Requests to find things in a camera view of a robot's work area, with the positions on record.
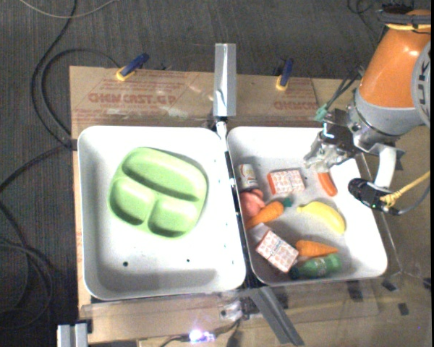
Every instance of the white cable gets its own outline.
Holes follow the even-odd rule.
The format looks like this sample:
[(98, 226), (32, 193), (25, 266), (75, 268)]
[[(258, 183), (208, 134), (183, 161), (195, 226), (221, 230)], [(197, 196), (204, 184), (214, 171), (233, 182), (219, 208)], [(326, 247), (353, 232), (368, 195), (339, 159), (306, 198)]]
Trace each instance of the white cable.
[(48, 13), (48, 12), (45, 12), (43, 10), (40, 10), (39, 8), (34, 7), (33, 5), (29, 4), (26, 0), (19, 0), (19, 1), (21, 1), (27, 7), (35, 10), (36, 12), (39, 12), (39, 13), (44, 14), (44, 15), (48, 15), (49, 17), (60, 18), (60, 19), (64, 19), (64, 20), (70, 20), (70, 19), (74, 19), (74, 18), (86, 17), (92, 13), (97, 12), (98, 10), (101, 10), (104, 7), (107, 7), (109, 4), (112, 4), (115, 1), (120, 1), (120, 0), (110, 0), (110, 1), (100, 5), (98, 8), (95, 8), (94, 10), (90, 10), (89, 12), (86, 12), (83, 14), (76, 14), (76, 15), (72, 15), (72, 16), (70, 16), (70, 15), (67, 15), (67, 16), (66, 15), (55, 15), (55, 14)]

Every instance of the toy carrot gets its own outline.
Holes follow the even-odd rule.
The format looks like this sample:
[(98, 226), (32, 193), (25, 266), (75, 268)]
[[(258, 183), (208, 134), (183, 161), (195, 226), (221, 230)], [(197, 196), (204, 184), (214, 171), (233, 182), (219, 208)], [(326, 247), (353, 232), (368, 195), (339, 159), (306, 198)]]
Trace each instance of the toy carrot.
[(326, 194), (330, 197), (334, 197), (336, 194), (338, 194), (338, 189), (336, 188), (336, 185), (331, 179), (329, 172), (319, 172), (318, 181), (320, 182), (322, 188), (325, 190)]
[(251, 219), (245, 223), (244, 227), (246, 229), (250, 229), (259, 223), (267, 223), (269, 221), (275, 220), (276, 218), (280, 217), (283, 212), (283, 203), (279, 202), (278, 200), (274, 200), (262, 208), (257, 215), (251, 217)]
[(338, 249), (327, 244), (318, 243), (317, 241), (299, 240), (295, 245), (299, 251), (299, 256), (319, 257), (326, 256), (330, 253), (337, 253)]

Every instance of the toy banana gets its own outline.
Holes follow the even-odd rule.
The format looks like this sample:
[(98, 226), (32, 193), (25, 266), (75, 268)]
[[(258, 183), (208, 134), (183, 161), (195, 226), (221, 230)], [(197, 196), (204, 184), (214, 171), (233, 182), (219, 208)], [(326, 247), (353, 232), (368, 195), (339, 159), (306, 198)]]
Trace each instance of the toy banana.
[(334, 208), (322, 202), (310, 202), (309, 204), (298, 207), (297, 212), (306, 212), (325, 221), (334, 231), (342, 234), (346, 230), (346, 223), (341, 214)]

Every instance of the toy food item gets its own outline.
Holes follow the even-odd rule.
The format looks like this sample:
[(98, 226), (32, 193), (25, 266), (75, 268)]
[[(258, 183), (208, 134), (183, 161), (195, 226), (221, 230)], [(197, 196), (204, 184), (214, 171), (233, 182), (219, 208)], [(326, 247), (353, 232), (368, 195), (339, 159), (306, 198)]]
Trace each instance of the toy food item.
[(256, 226), (258, 223), (270, 222), (280, 217), (283, 212), (284, 212), (283, 203), (279, 202), (278, 200), (274, 200), (268, 203), (264, 208), (262, 208), (257, 215), (251, 217), (251, 219), (249, 219), (245, 225), (248, 228), (252, 228), (253, 226)]
[(342, 263), (336, 253), (329, 254), (325, 257), (316, 257), (294, 266), (289, 271), (291, 279), (298, 278), (324, 278), (331, 273), (336, 273), (342, 269)]
[(326, 194), (330, 197), (334, 197), (336, 194), (338, 194), (338, 189), (331, 179), (329, 172), (319, 172), (318, 181), (320, 182), (323, 190), (325, 190)]
[(259, 187), (258, 180), (255, 178), (254, 168), (251, 164), (246, 163), (238, 165), (235, 170), (238, 189), (240, 192), (245, 192)]
[(260, 209), (265, 207), (263, 193), (259, 189), (239, 193), (239, 201), (241, 202), (241, 211), (244, 221), (257, 215)]
[(270, 172), (267, 180), (273, 195), (302, 192), (305, 189), (301, 173), (297, 169)]
[(326, 256), (327, 254), (337, 253), (338, 251), (335, 247), (310, 240), (299, 240), (296, 242), (295, 247), (299, 251), (299, 256), (303, 257)]
[(258, 243), (255, 251), (281, 272), (287, 273), (296, 264), (299, 252), (272, 232), (267, 225), (259, 223), (247, 229), (247, 233)]
[(141, 231), (177, 238), (196, 226), (207, 191), (204, 173), (188, 160), (138, 147), (117, 168), (108, 207), (120, 221)]
[(299, 213), (309, 213), (327, 223), (338, 234), (346, 230), (346, 223), (341, 214), (325, 203), (313, 201), (297, 208)]

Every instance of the green tray insert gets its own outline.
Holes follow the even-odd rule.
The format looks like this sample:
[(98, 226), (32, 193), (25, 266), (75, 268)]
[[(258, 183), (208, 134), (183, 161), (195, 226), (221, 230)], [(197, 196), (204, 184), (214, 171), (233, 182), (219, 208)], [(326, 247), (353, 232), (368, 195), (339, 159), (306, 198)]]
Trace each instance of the green tray insert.
[(205, 174), (189, 158), (138, 147), (117, 168), (108, 207), (125, 223), (176, 238), (196, 226), (207, 192)]

